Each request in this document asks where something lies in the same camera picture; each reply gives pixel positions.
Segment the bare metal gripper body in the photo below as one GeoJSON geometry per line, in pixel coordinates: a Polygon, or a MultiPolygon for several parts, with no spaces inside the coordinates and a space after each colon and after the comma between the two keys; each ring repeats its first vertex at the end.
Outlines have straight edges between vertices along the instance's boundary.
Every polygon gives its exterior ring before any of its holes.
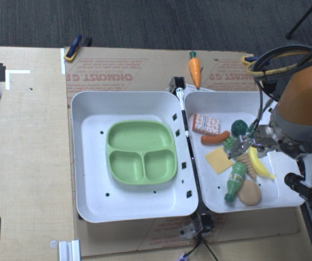
{"type": "Polygon", "coordinates": [[[312,154],[312,126],[260,125],[252,138],[252,146],[263,156],[269,151],[300,159],[312,154]]]}

